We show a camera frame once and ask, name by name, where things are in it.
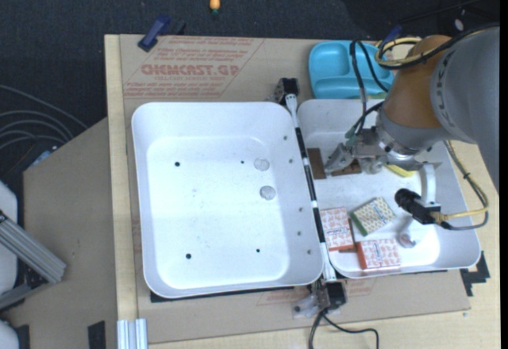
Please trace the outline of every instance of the gray carpet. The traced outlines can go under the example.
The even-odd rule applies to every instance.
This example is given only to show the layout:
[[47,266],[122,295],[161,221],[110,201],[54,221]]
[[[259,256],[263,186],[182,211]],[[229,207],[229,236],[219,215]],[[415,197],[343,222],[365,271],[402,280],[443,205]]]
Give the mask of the gray carpet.
[[[221,0],[220,16],[214,18],[208,0],[0,0],[0,84],[36,95],[92,125],[106,115],[103,36],[146,33],[161,13],[184,20],[186,35],[377,40],[401,18],[459,1]],[[449,21],[442,17],[406,24],[405,33],[446,30]],[[13,109],[52,113],[0,91],[0,113]],[[0,128],[12,121],[2,118]],[[83,130],[68,124],[73,133]],[[16,143],[0,150],[0,178],[29,147],[29,142]]]

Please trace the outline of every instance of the blue bowl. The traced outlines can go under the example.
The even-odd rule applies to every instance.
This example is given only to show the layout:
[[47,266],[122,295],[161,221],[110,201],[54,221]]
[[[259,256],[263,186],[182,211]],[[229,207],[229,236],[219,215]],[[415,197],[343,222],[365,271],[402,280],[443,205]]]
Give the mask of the blue bowl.
[[[350,40],[334,40],[316,44],[309,55],[310,85],[314,97],[321,99],[358,98],[360,92],[355,71],[349,55]],[[378,80],[389,90],[394,80],[390,70],[382,68],[375,61],[378,48],[364,43],[367,54]],[[384,91],[372,76],[362,48],[356,46],[356,65],[364,82],[365,92],[370,96],[383,96]]]

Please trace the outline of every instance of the cable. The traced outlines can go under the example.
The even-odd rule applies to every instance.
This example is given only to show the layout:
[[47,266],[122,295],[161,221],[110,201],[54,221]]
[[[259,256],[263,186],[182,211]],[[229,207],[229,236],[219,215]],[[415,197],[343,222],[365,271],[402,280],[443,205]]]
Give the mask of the cable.
[[23,160],[25,160],[28,157],[29,153],[33,150],[33,148],[35,147],[36,144],[37,144],[37,142],[32,144],[32,146],[30,146],[29,150],[27,150],[25,152],[25,154],[22,157],[20,157],[20,159],[15,164],[13,164],[10,169],[8,169],[5,173],[0,174],[0,178],[5,178],[7,175],[9,175],[14,170],[16,170],[17,166],[19,166],[21,163],[23,163]]
[[355,122],[355,124],[346,132],[346,135],[345,135],[345,138],[346,139],[351,139],[352,138],[352,135],[353,133],[357,136],[358,133],[360,131],[358,131],[358,126],[360,125],[360,123],[363,121],[365,122],[365,118],[372,112],[374,111],[377,111],[379,108],[381,108],[381,106],[383,106],[383,101],[381,102],[378,102],[377,104],[375,104],[374,106],[371,106],[369,109],[367,109],[365,111],[365,113],[362,114],[361,117],[358,118],[358,121]]
[[29,140],[29,139],[32,139],[32,140],[54,140],[55,142],[60,142],[61,144],[65,143],[58,137],[54,137],[54,136],[46,136],[46,135],[40,135],[40,136],[35,136],[35,137],[23,136],[23,137],[18,137],[17,139],[9,140],[8,142],[5,142],[4,144],[0,145],[0,151],[2,149],[6,148],[7,146],[10,146],[11,144],[19,143],[19,142],[22,142],[23,140]]
[[8,130],[7,132],[0,133],[0,139],[3,137],[8,137],[12,135],[24,135],[29,136],[32,139],[34,139],[36,136],[33,133],[26,132],[25,130]]
[[328,309],[323,309],[319,312],[319,314],[316,315],[316,318],[314,319],[314,322],[312,323],[312,327],[310,328],[310,334],[309,334],[309,349],[314,349],[314,336],[316,334],[316,330],[318,329],[319,323],[321,322],[321,319],[325,319],[330,325],[332,325],[334,328],[338,329],[339,331],[346,332],[346,333],[365,333],[365,332],[373,332],[375,334],[375,347],[376,349],[379,349],[379,333],[374,328],[366,328],[366,329],[358,329],[358,330],[352,330],[352,329],[345,329],[340,327],[339,325],[332,322],[327,316],[326,313],[328,312]]
[[46,119],[56,123],[57,125],[59,125],[66,132],[67,137],[69,139],[74,138],[74,135],[72,134],[71,130],[65,124],[63,124],[58,119],[52,117],[51,115],[48,115],[47,113],[20,109],[20,110],[8,111],[8,112],[0,113],[0,118],[1,117],[8,117],[9,115],[22,115],[22,114],[36,115],[38,117],[44,117],[44,118],[46,118]]
[[[433,217],[436,219],[436,222],[441,223],[441,226],[443,228],[449,229],[450,231],[468,231],[472,229],[481,228],[484,226],[489,219],[489,212],[488,212],[488,198],[487,195],[483,192],[483,190],[479,187],[479,185],[475,182],[475,180],[472,178],[471,174],[466,170],[462,162],[460,161],[459,157],[457,156],[455,149],[453,148],[450,141],[445,141],[444,145],[446,149],[448,150],[448,153],[450,154],[450,157],[452,158],[453,162],[459,169],[460,173],[462,173],[463,178],[469,183],[469,186],[473,189],[478,199],[481,201],[483,208],[481,209],[475,209],[472,211],[465,211],[462,213],[450,213],[450,214],[442,214],[442,213],[433,213]],[[484,214],[483,221],[480,224],[470,225],[470,226],[460,226],[456,227],[453,225],[450,225],[446,220],[457,218],[457,217],[469,217],[472,215],[477,214]]]
[[464,31],[462,33],[459,33],[457,36],[453,37],[452,39],[448,40],[447,42],[432,48],[426,52],[422,52],[420,54],[414,55],[414,56],[407,56],[404,59],[393,59],[393,60],[384,60],[383,56],[384,54],[394,48],[395,46],[398,46],[400,44],[416,44],[419,41],[421,41],[420,38],[417,37],[407,37],[402,39],[396,39],[392,40],[390,42],[385,43],[383,46],[379,48],[379,50],[375,54],[375,61],[381,65],[382,67],[388,69],[388,70],[398,70],[405,67],[412,67],[419,63],[424,63],[426,60],[428,60],[430,57],[435,56],[437,53],[442,52],[448,48],[451,48],[455,43],[457,43],[459,40],[462,40],[466,37],[474,36],[475,34],[481,33],[484,30],[491,29],[499,27],[498,22],[490,23],[487,25],[484,25],[481,28],[478,29],[470,29],[467,31]]
[[5,132],[8,128],[12,128],[14,126],[20,126],[20,125],[40,125],[40,126],[45,126],[47,128],[50,128],[50,129],[54,130],[55,132],[57,132],[62,137],[62,139],[64,139],[65,141],[69,141],[70,140],[68,138],[68,136],[64,132],[62,132],[59,128],[57,128],[55,125],[49,124],[48,122],[39,121],[37,119],[16,121],[16,122],[12,122],[10,124],[4,125],[2,128],[0,128],[0,134]]
[[358,91],[360,92],[360,100],[362,102],[362,118],[360,118],[360,123],[358,127],[358,132],[364,128],[365,121],[365,113],[367,111],[367,95],[365,94],[365,86],[364,81],[361,78],[360,71],[358,70],[358,63],[356,62],[356,42],[357,40],[353,40],[349,45],[349,55],[351,56],[352,68],[355,71],[356,81],[358,82]]
[[323,314],[323,318],[325,318],[325,320],[330,324],[332,325],[334,328],[338,329],[339,331],[342,331],[342,332],[347,332],[347,333],[365,333],[365,332],[373,332],[374,335],[375,335],[375,347],[376,349],[379,349],[379,333],[374,329],[374,328],[366,328],[366,329],[358,329],[358,330],[352,330],[352,329],[345,329],[345,328],[342,328],[340,327],[339,325],[337,324],[334,324],[326,315]]
[[28,98],[28,99],[30,99],[32,101],[38,102],[41,105],[44,105],[44,106],[46,106],[46,107],[48,107],[50,109],[53,109],[53,110],[63,114],[64,116],[68,117],[69,119],[71,119],[72,121],[74,121],[75,123],[80,125],[82,128],[88,129],[88,127],[83,122],[81,122],[78,118],[73,117],[71,114],[65,112],[64,110],[62,110],[60,108],[57,108],[56,106],[53,106],[53,105],[47,103],[46,101],[42,101],[41,99],[39,99],[37,97],[34,97],[34,96],[30,95],[30,94],[27,94],[26,92],[23,92],[23,91],[20,91],[20,90],[16,90],[15,88],[12,88],[11,86],[4,86],[4,85],[0,84],[0,89],[2,89],[4,91],[9,91],[9,92],[14,93],[14,94],[21,95],[22,97],[25,97],[25,98]]
[[326,309],[323,309],[316,315],[314,322],[312,323],[312,327],[310,328],[309,333],[309,349],[314,349],[314,335],[316,334],[316,329],[318,329],[319,323],[321,322],[322,317],[325,315]]
[[361,49],[364,51],[365,59],[367,60],[368,68],[371,71],[372,78],[374,79],[375,83],[378,85],[381,90],[384,92],[388,92],[388,89],[379,81],[377,74],[374,71],[374,66],[372,66],[371,57],[368,54],[367,49],[365,48],[365,45],[359,41],[358,44],[360,45]]

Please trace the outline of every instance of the black connector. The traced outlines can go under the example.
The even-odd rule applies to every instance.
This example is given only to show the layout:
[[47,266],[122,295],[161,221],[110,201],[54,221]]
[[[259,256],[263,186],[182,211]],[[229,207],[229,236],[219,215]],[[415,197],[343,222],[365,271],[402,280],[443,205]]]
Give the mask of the black connector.
[[423,225],[435,224],[436,220],[432,216],[432,211],[440,211],[439,205],[433,206],[432,210],[418,203],[420,196],[413,191],[401,188],[395,193],[395,202],[402,209],[413,215],[413,218]]
[[348,302],[343,283],[327,283],[326,290],[328,291],[328,296],[330,299],[330,306],[328,307],[328,310],[338,309]]
[[286,105],[286,95],[294,94],[295,97],[300,94],[297,79],[280,79],[275,88],[275,97],[280,105]]

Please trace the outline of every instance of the orange object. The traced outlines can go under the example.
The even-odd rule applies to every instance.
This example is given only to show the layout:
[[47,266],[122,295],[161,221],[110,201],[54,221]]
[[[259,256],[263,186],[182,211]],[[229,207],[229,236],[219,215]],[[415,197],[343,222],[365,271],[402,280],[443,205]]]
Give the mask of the orange object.
[[321,223],[328,251],[347,251],[355,247],[346,208],[323,209]]
[[362,240],[356,244],[356,249],[360,267],[364,270],[401,265],[395,239]]
[[221,0],[210,0],[210,9],[212,10],[213,15],[217,15],[219,13],[220,7],[221,7]]

